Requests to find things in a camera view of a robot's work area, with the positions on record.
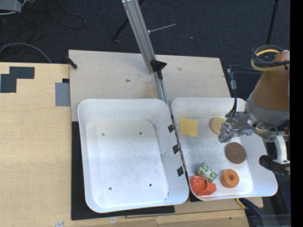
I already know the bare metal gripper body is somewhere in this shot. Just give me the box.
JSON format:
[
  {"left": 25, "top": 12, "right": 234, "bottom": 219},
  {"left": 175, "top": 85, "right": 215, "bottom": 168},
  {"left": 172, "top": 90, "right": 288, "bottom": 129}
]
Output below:
[{"left": 226, "top": 112, "right": 264, "bottom": 137}]

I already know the tan round bread bun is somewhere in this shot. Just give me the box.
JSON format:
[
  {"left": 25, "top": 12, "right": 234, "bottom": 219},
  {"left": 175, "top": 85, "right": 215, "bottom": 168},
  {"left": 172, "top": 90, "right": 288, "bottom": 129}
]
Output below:
[{"left": 209, "top": 117, "right": 227, "bottom": 136}]

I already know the white plastic tray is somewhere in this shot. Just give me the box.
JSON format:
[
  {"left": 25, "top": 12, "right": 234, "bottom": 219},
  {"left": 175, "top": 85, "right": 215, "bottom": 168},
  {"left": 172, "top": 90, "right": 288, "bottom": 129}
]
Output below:
[
  {"left": 77, "top": 98, "right": 190, "bottom": 214},
  {"left": 170, "top": 97, "right": 278, "bottom": 201}
]

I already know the brown round patty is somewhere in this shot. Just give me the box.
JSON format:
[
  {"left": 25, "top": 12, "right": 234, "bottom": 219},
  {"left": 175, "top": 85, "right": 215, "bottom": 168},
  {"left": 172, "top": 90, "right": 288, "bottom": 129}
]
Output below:
[{"left": 224, "top": 141, "right": 247, "bottom": 165}]

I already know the yellow cheese slice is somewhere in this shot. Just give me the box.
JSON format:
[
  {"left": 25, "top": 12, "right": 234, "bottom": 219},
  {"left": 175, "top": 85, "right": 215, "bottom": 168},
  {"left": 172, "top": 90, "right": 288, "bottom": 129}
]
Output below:
[{"left": 178, "top": 117, "right": 198, "bottom": 138}]

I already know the green and white carton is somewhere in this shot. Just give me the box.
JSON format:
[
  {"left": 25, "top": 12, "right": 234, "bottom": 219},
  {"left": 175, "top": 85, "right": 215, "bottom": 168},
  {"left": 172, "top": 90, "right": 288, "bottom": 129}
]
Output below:
[{"left": 195, "top": 162, "right": 218, "bottom": 183}]

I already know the orange doughnut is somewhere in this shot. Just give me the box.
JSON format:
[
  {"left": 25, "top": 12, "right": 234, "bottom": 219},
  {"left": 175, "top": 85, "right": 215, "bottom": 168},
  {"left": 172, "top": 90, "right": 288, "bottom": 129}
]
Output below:
[{"left": 220, "top": 168, "right": 240, "bottom": 189}]

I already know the orange round toy pepper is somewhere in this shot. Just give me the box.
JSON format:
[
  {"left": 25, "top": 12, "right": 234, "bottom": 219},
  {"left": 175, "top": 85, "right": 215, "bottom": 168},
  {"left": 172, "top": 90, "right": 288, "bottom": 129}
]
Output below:
[{"left": 189, "top": 175, "right": 207, "bottom": 195}]

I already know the orange angular block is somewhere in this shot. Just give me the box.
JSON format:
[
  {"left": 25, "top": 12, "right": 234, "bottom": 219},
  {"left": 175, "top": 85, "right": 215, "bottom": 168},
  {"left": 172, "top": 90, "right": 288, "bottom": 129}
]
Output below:
[{"left": 196, "top": 182, "right": 217, "bottom": 197}]

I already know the pale wood board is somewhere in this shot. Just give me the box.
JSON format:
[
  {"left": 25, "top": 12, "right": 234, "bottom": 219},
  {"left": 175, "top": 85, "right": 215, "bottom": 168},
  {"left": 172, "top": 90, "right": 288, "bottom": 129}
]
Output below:
[{"left": 68, "top": 50, "right": 264, "bottom": 219}]

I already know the black cylinder on white bracket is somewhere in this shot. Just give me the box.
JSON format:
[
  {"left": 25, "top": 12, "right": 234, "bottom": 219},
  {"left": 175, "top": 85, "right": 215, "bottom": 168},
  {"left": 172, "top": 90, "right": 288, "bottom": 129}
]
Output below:
[{"left": 258, "top": 134, "right": 291, "bottom": 176}]

